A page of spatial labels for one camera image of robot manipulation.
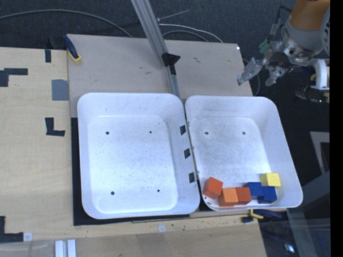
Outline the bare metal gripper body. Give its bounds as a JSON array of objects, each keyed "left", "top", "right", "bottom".
[{"left": 262, "top": 40, "right": 323, "bottom": 69}]

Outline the white plastic tray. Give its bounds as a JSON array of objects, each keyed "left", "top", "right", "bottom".
[
  {"left": 184, "top": 95, "right": 304, "bottom": 212},
  {"left": 77, "top": 92, "right": 202, "bottom": 221}
]

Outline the yellow cube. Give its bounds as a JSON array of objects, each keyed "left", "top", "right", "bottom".
[{"left": 259, "top": 172, "right": 282, "bottom": 188}]

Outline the blue cube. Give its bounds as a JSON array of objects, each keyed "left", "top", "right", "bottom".
[
  {"left": 246, "top": 182, "right": 265, "bottom": 197},
  {"left": 257, "top": 186, "right": 278, "bottom": 205}
]

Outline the dark orange cube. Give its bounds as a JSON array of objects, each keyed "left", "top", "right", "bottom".
[
  {"left": 235, "top": 186, "right": 252, "bottom": 206},
  {"left": 202, "top": 177, "right": 224, "bottom": 200}
]

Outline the light orange cube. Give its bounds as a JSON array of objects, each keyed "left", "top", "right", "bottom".
[{"left": 218, "top": 187, "right": 239, "bottom": 208}]

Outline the pale wood board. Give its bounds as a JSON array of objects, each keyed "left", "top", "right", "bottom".
[{"left": 66, "top": 33, "right": 286, "bottom": 224}]

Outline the black cylinder on white bracket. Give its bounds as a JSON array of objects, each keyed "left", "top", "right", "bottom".
[{"left": 294, "top": 59, "right": 331, "bottom": 104}]

